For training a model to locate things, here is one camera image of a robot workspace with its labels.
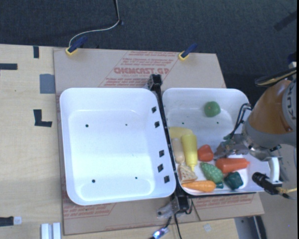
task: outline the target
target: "wooden table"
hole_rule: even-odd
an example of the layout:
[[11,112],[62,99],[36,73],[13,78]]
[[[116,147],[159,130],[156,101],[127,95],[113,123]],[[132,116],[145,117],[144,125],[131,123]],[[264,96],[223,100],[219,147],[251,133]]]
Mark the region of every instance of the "wooden table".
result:
[[[22,218],[20,225],[0,227],[0,239],[40,238],[41,224],[62,224],[55,94],[39,89],[39,75],[54,74],[53,48],[40,47],[34,59],[32,46],[0,45],[0,63],[18,64],[16,71],[0,70],[0,217]],[[34,126],[35,109],[52,127]],[[150,238],[159,228],[62,238]],[[169,228],[164,238],[178,238],[176,226]],[[183,239],[238,239],[234,219],[180,224],[180,231]]]

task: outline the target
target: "white cable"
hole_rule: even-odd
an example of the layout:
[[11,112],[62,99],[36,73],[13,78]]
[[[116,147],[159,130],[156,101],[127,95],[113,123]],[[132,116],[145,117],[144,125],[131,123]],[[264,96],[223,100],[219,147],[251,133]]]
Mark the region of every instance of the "white cable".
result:
[[120,23],[121,20],[120,20],[120,13],[119,13],[118,0],[115,0],[115,4],[116,4],[117,15],[118,15],[118,21],[117,21],[114,25],[112,25],[112,26],[110,26],[110,27],[108,27],[108,28],[95,29],[95,30],[90,30],[90,31],[85,31],[85,32],[79,33],[79,34],[77,34],[77,35],[75,35],[75,36],[73,36],[73,37],[71,38],[71,40],[70,40],[70,42],[69,42],[69,47],[71,46],[71,42],[72,42],[76,37],[78,37],[79,35],[86,34],[86,33],[92,33],[92,32],[106,31],[106,30],[110,30],[110,29],[116,27],[116,26]]

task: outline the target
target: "black fabric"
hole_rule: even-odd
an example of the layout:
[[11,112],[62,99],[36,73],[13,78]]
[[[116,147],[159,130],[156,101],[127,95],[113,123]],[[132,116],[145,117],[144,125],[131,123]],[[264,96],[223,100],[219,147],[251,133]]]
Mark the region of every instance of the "black fabric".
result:
[[[225,83],[253,104],[254,79],[288,68],[297,0],[118,0],[123,25],[88,34],[85,48],[216,53]],[[117,21],[113,0],[0,0],[0,43],[67,47]]]

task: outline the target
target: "green ball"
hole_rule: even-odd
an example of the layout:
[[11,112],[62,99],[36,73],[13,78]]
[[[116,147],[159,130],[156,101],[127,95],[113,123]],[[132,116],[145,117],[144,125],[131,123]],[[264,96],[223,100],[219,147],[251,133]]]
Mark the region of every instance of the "green ball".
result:
[[207,102],[204,106],[204,111],[207,117],[215,117],[220,114],[220,106],[217,102]]

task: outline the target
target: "cardboard sheet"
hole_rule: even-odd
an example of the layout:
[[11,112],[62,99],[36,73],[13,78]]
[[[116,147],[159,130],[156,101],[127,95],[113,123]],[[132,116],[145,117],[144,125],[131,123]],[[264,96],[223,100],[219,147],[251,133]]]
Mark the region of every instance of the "cardboard sheet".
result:
[[[65,187],[62,131],[59,109],[61,93],[72,87],[143,87],[151,74],[161,74],[162,91],[173,88],[225,88],[215,54],[191,53],[185,61],[176,52],[79,49],[68,56],[54,49],[55,90],[62,182],[63,223],[66,235],[165,225],[157,209],[169,198],[78,206]],[[263,207],[258,194],[217,196],[193,200],[195,212],[179,222],[196,222],[259,215]]]

